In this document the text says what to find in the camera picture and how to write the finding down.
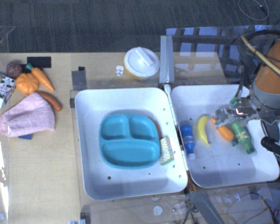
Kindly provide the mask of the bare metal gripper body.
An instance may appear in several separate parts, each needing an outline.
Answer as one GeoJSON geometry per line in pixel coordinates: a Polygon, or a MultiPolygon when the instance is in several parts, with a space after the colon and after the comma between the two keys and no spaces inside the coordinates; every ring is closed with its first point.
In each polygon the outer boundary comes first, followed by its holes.
{"type": "Polygon", "coordinates": [[[239,115],[241,121],[251,121],[251,120],[259,120],[259,116],[257,114],[257,108],[252,103],[251,95],[247,95],[244,97],[234,96],[230,100],[230,106],[225,108],[226,117],[229,114],[239,115]]]}

